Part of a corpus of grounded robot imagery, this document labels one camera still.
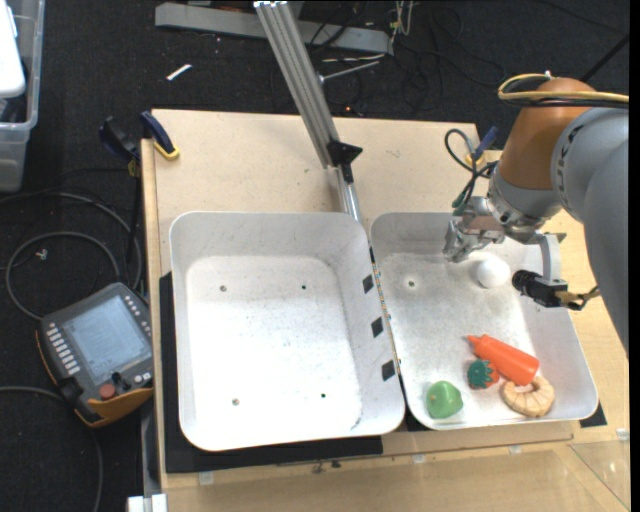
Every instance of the toy carrot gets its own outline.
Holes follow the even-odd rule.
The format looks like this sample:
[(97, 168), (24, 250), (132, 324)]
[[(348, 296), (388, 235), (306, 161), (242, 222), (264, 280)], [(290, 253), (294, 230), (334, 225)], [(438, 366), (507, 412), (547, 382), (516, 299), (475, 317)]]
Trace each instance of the toy carrot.
[(540, 361), (526, 352), (483, 334), (480, 338), (469, 335), (473, 353), (480, 359), (491, 361), (507, 379), (518, 386), (530, 384), (540, 368)]

